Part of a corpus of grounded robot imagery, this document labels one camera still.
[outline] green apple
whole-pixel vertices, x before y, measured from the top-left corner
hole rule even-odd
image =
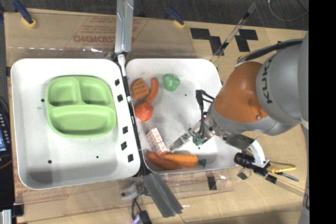
[[[163,76],[163,86],[168,91],[175,91],[180,85],[180,79],[173,75],[166,74]]]

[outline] carrot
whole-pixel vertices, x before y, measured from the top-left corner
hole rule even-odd
[[[165,170],[175,170],[178,166],[177,163],[168,161],[166,159],[161,159],[157,157],[153,152],[148,151],[146,157],[158,167],[165,169]]]
[[[134,108],[135,116],[142,121],[148,121],[153,115],[153,109],[151,104],[144,101]]]
[[[157,78],[152,78],[151,79],[151,91],[145,98],[145,101],[147,101],[148,103],[153,102],[156,95],[158,94],[157,93],[158,91],[159,91],[159,81],[157,80]]]
[[[194,167],[199,163],[193,154],[165,154],[163,158],[187,167]]]

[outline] green plate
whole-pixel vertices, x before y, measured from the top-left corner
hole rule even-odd
[[[49,124],[60,135],[103,135],[112,131],[117,122],[112,91],[96,77],[54,79],[48,86],[46,103]]]

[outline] table surface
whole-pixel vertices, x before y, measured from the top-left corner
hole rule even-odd
[[[29,11],[37,20],[36,29],[28,29],[21,24],[18,14],[5,15],[7,66],[12,66],[22,58],[69,56],[65,55],[62,49],[67,48],[67,53],[69,49],[74,52],[76,46],[83,44],[75,39],[85,39],[85,36],[93,35],[92,32],[96,32],[95,35],[98,33],[101,36],[115,36],[114,16],[37,9]],[[55,27],[56,23],[60,26],[59,29]],[[104,29],[106,24],[109,24],[110,28]],[[138,57],[211,60],[213,51],[228,37],[234,27],[186,22],[184,28],[179,28],[171,20],[134,18],[133,53],[129,54],[128,60]],[[239,56],[276,44],[278,41],[303,38],[305,34],[306,31],[299,30],[243,26],[224,50],[224,55],[215,61],[222,81],[233,71]],[[111,50],[109,47],[102,47],[98,42],[92,45],[93,48],[97,46],[103,52]],[[10,78],[8,87],[13,115]],[[13,121],[11,126],[16,202],[25,205],[25,214],[18,217],[18,223],[132,223],[131,201],[122,200],[119,191],[121,187],[127,187],[133,182],[130,179],[50,190],[31,190],[25,187],[17,173]],[[200,176],[199,181],[192,185],[187,180],[185,184],[177,184],[168,176],[165,179],[183,206],[183,213],[163,218],[150,197],[139,199],[141,209],[147,210],[153,223],[297,223],[307,174],[306,143],[301,126],[278,136],[268,136],[259,132],[244,134],[258,138],[268,159],[295,164],[297,169],[289,173],[297,177],[299,182],[278,177],[278,184],[275,185],[239,166],[214,172],[215,177],[225,176],[222,187],[217,191],[204,187],[206,177]],[[247,175],[246,179],[238,176],[241,172]]]

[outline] white tray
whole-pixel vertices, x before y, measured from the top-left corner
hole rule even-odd
[[[201,118],[201,111],[197,104],[195,91],[205,90],[209,95],[216,96],[222,84],[216,67],[204,59],[134,59],[126,66],[129,86],[138,78],[142,78],[148,88],[151,78],[159,81],[159,92],[154,102],[153,116],[143,122],[136,118],[141,148],[146,153],[151,150],[145,137],[153,127],[157,127],[167,148],[188,128],[194,126]],[[173,74],[181,81],[176,91],[164,89],[162,77]],[[136,106],[142,100],[135,100]],[[209,104],[204,102],[205,111]],[[179,168],[177,170],[162,170],[151,164],[146,158],[149,170],[155,173],[184,173],[203,170],[215,170],[236,166],[234,156],[238,149],[225,144],[219,137],[213,137],[203,145],[197,147],[192,142],[186,143],[180,152],[191,153],[199,159],[206,159],[205,167],[197,165],[193,168]]]
[[[117,111],[117,124],[110,133],[69,138],[51,129],[42,99],[52,79],[68,75],[98,77],[110,86]],[[128,178],[138,172],[138,148],[120,69],[114,62],[23,59],[12,66],[11,78],[18,174],[24,185],[47,189]],[[123,96],[120,102],[118,95]]]

